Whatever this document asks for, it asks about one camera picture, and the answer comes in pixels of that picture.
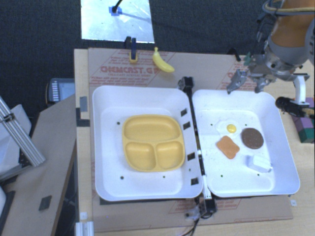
wooden table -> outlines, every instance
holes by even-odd
[[[220,73],[220,67],[226,68],[229,63],[227,59],[234,57],[227,55],[199,55],[199,54],[178,54],[178,59],[172,59],[172,62],[181,62],[182,69],[190,71],[190,74],[184,76],[193,76],[200,81],[201,87],[216,82],[216,70]],[[80,109],[80,101],[89,97],[89,52],[88,50],[75,50],[75,81],[76,81],[76,108]],[[210,73],[202,74],[201,71],[191,67],[191,60],[209,66]],[[170,79],[164,74],[160,74],[159,80],[164,81],[164,85],[173,85],[174,81],[178,81],[182,77],[180,71],[176,71]],[[307,81],[307,97],[314,96],[314,67],[307,62],[303,71],[310,74]],[[150,82],[149,86],[159,87],[157,82]],[[285,96],[293,98],[295,89],[292,83],[278,81],[265,88],[265,92],[273,95],[275,98]],[[82,121],[90,119],[90,107],[80,113]],[[293,206],[293,219],[251,222],[251,223],[234,223],[222,225],[202,225],[196,228],[195,234],[198,235],[226,235],[226,236],[252,236],[252,235],[269,235],[269,236],[287,236],[287,235],[312,235],[315,232],[315,167],[314,167],[314,144],[300,143],[297,131],[295,129],[292,118],[288,114],[282,115],[283,125],[287,134],[289,145],[294,157],[294,161],[298,170],[301,181],[300,190],[292,195],[289,199],[295,200],[297,206]],[[84,212],[81,222],[93,221],[93,205],[92,205],[92,182],[91,182],[91,149],[90,149],[90,128],[82,125],[77,127],[77,148],[78,148],[78,179],[79,179],[79,211]],[[170,236],[182,235],[189,230],[189,227],[175,227],[149,230],[133,230],[120,232],[95,233],[97,236]]]

brown round patty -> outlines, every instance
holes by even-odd
[[[260,148],[264,144],[261,133],[254,128],[245,128],[242,131],[242,141],[249,148]]]

toy bread slice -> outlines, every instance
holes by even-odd
[[[240,147],[238,147],[228,136],[223,136],[221,140],[217,142],[217,147],[229,159],[233,159],[236,156],[236,153],[240,151]]]

egg yolk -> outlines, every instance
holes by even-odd
[[[233,124],[229,124],[227,127],[226,127],[227,131],[230,132],[230,133],[235,133],[236,132],[236,127],[235,125]]]

purple and green box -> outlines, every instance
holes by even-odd
[[[314,98],[306,98],[310,108],[314,109]],[[314,143],[314,120],[292,116],[296,130],[302,143]]]

